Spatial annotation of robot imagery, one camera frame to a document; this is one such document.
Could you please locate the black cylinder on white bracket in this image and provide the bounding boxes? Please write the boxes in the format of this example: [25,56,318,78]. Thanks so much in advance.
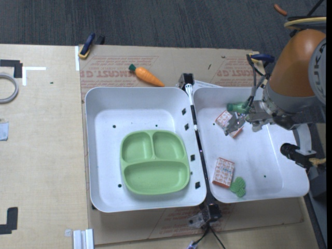
[280,124,317,170]

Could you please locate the green divided plate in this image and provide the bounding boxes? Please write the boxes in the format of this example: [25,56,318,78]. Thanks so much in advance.
[119,129,191,196]

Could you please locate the white paper sheet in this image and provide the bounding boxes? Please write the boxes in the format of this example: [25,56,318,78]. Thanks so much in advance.
[193,79,224,89]

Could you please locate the brown cardboard board red print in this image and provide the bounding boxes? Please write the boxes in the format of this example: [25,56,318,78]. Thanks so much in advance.
[78,44,305,246]

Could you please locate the green grapes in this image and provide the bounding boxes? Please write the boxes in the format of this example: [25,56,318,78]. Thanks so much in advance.
[229,176,247,198]

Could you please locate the white plastic tray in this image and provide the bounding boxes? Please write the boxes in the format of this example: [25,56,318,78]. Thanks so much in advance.
[192,87,310,204]
[84,87,208,214]

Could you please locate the orange carrot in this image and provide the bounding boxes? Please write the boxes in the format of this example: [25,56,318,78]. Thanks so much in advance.
[128,63,165,88]

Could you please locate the thin black and white rod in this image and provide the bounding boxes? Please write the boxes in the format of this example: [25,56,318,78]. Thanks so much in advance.
[185,84,216,208]

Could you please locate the orange and white carton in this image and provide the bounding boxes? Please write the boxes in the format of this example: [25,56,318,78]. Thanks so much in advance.
[215,109,244,139]
[212,157,236,189]

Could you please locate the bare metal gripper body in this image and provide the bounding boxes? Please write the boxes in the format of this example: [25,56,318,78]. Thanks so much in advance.
[244,100,295,131]

